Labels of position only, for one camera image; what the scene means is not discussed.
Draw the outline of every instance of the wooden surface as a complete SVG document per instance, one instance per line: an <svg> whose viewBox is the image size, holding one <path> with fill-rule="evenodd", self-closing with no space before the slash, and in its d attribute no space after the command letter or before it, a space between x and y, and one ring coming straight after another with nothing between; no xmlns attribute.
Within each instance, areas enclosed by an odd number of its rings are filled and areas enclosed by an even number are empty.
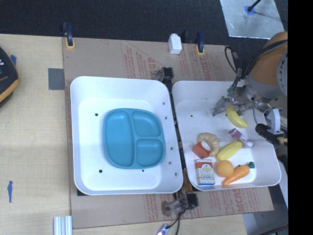
<svg viewBox="0 0 313 235"><path fill-rule="evenodd" d="M62 38L0 34L21 82L0 108L0 234L52 235L53 217L71 215L65 94L48 88L63 68ZM8 185L12 181L12 202ZM154 235L163 222L74 230L74 235ZM175 234L176 226L168 235ZM180 235L246 235L242 215L182 220Z"/></svg>

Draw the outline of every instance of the black and orange device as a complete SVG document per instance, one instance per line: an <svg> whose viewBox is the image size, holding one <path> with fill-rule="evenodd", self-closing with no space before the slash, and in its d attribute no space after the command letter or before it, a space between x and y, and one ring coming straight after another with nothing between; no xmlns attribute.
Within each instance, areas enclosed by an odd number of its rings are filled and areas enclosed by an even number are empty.
<svg viewBox="0 0 313 235"><path fill-rule="evenodd" d="M0 107L13 95L20 76L12 59L0 47Z"/></svg>

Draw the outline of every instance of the white tray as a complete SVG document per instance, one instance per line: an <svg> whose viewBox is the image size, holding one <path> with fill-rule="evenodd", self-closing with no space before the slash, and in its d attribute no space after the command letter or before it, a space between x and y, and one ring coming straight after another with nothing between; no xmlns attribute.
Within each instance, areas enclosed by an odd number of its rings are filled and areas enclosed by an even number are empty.
<svg viewBox="0 0 313 235"><path fill-rule="evenodd" d="M70 86L74 180L88 195L172 193L182 186L179 147L169 93L155 80L82 76ZM154 113L163 127L165 157L147 169L113 166L105 156L103 120L117 108Z"/></svg>
<svg viewBox="0 0 313 235"><path fill-rule="evenodd" d="M242 165L253 161L255 168L250 173L227 186L222 185L224 178L215 173L215 185L199 186L197 184L195 159L199 157L192 151L197 143L197 135L202 132L215 134L220 139L223 147L234 139L228 131L236 128L225 113L219 113L214 117L211 109L215 107L221 96L226 96L226 91L232 82L213 81L179 81L173 86L173 98L175 111L178 119L179 132L181 135L188 178L191 184L199 190L220 190L230 188L249 188L273 186L279 183L281 171L272 144L255 132L256 123L252 110L247 110L242 118L248 123L248 128L237 128L254 142L252 148L242 148L234 156L229 158L234 165ZM264 115L256 111L258 123L266 124ZM212 159L213 167L216 164L215 157Z"/></svg>

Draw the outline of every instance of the yellow banana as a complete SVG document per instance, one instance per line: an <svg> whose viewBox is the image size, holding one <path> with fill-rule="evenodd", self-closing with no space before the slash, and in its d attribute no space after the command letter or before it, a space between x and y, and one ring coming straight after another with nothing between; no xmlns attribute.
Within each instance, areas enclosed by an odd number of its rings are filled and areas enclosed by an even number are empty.
<svg viewBox="0 0 313 235"><path fill-rule="evenodd" d="M236 112L235 107L230 104L226 109L228 119L239 128L247 128L248 124Z"/></svg>

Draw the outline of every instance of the blue plate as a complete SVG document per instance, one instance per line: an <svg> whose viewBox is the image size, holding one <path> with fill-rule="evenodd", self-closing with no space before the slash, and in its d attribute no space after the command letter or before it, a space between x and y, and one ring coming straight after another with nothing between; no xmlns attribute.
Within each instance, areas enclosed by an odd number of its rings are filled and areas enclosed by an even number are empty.
<svg viewBox="0 0 313 235"><path fill-rule="evenodd" d="M107 158L119 168L154 167L165 156L164 132L159 119L139 109L109 111L104 118L103 144Z"/></svg>

